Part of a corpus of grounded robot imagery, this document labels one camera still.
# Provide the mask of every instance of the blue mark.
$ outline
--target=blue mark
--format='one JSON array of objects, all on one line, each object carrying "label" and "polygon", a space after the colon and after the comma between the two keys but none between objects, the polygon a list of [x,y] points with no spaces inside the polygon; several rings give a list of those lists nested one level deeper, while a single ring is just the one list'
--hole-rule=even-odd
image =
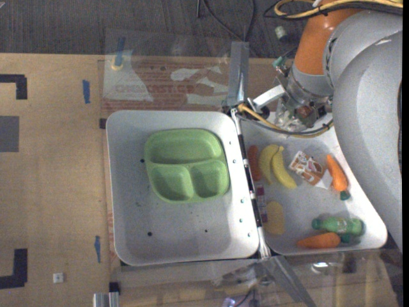
[{"label": "blue mark", "polygon": [[89,90],[89,81],[82,80],[82,91],[84,92],[84,100],[86,104],[90,104],[91,91]]},{"label": "blue mark", "polygon": [[100,241],[99,235],[95,236],[94,247],[96,251],[96,257],[98,258],[98,263],[100,263],[101,262],[101,241]]}]

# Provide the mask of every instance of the snack package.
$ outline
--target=snack package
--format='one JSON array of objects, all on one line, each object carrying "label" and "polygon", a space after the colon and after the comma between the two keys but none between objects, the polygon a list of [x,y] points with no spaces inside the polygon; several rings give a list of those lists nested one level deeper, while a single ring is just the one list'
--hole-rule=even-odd
[{"label": "snack package", "polygon": [[324,189],[331,186],[332,177],[328,169],[303,151],[297,152],[289,168],[313,186]]}]

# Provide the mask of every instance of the wooden surface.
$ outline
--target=wooden surface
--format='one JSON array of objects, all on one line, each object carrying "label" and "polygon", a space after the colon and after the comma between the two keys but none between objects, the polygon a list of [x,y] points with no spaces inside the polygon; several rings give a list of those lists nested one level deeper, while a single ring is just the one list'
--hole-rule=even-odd
[{"label": "wooden surface", "polygon": [[[94,292],[108,292],[98,59],[0,55],[0,74],[28,78],[28,100],[0,84],[0,114],[20,117],[19,152],[0,154],[0,276],[12,274],[14,249],[28,249],[28,282],[0,290],[0,306],[90,306]],[[55,272],[64,283],[53,284]]]}]

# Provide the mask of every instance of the orange cylinder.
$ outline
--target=orange cylinder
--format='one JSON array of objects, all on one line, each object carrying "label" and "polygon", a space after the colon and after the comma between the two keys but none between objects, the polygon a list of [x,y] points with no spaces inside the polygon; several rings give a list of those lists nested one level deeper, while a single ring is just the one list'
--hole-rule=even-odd
[{"label": "orange cylinder", "polygon": [[[337,0],[322,0],[320,5],[333,1]],[[331,33],[338,24],[357,12],[360,10],[350,8],[330,12],[327,16],[311,17],[302,33],[294,59],[298,70],[311,75],[323,75],[322,56]]]}]

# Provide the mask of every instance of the carrot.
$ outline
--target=carrot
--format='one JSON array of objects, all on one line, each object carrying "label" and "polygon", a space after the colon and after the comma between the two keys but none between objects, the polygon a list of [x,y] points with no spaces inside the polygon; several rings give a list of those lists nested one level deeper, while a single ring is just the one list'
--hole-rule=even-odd
[{"label": "carrot", "polygon": [[298,247],[310,249],[335,248],[341,243],[341,238],[334,232],[314,235],[297,241]]},{"label": "carrot", "polygon": [[262,178],[260,167],[258,166],[258,147],[252,145],[247,151],[247,158],[249,160],[251,175],[253,181],[260,181]]},{"label": "carrot", "polygon": [[348,188],[348,179],[343,169],[331,155],[327,155],[328,170],[332,176],[332,186],[337,191],[345,191]]}]

